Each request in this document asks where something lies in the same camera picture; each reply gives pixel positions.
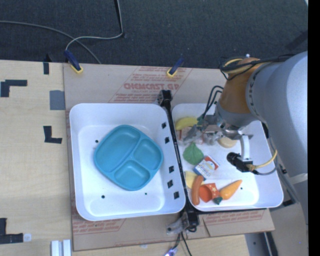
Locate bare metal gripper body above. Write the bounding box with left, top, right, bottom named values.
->
left=197, top=114, right=241, bottom=138

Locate red and white packet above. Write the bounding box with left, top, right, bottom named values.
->
left=177, top=126, right=191, bottom=141

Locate yellow banana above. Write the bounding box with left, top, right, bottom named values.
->
left=174, top=116, right=199, bottom=131

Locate green leaf-shaped toy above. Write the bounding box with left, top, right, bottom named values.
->
left=182, top=141, right=205, bottom=166

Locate thin black rod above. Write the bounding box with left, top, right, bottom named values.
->
left=163, top=103, right=195, bottom=216

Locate white blue orange carton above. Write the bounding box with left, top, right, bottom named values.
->
left=192, top=155, right=220, bottom=179

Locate yellow wedge-shaped toy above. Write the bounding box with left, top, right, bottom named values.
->
left=184, top=170, right=201, bottom=190

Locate orange-brown sausage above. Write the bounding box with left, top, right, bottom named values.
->
left=191, top=174, right=205, bottom=206

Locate orange carrot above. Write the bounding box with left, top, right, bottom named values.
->
left=213, top=179, right=243, bottom=206

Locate white plastic tray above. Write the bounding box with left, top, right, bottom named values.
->
left=171, top=103, right=285, bottom=213
left=69, top=102, right=186, bottom=222

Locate blue divided plate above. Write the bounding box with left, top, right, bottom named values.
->
left=93, top=124, right=165, bottom=192

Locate brown cardboard board red print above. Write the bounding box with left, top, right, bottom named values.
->
left=62, top=62, right=276, bottom=252

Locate black cylinder on white bracket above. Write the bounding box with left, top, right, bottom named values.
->
left=226, top=129, right=255, bottom=174

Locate black block with thin wires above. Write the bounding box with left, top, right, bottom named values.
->
left=184, top=211, right=201, bottom=233
left=156, top=89, right=174, bottom=108

